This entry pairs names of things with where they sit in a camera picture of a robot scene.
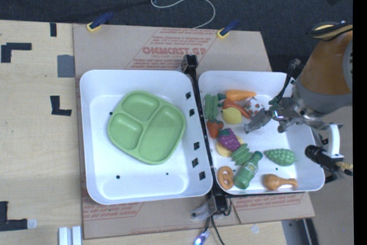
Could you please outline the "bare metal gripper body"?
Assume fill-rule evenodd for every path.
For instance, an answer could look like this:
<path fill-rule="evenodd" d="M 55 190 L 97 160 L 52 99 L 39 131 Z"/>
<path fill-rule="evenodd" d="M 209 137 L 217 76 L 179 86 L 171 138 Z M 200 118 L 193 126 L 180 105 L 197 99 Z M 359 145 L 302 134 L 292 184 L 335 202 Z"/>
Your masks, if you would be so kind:
<path fill-rule="evenodd" d="M 309 108 L 301 98 L 275 97 L 269 101 L 271 118 L 280 120 L 294 120 L 294 125 L 307 125 L 315 129 L 322 129 L 326 124 L 322 114 Z"/>

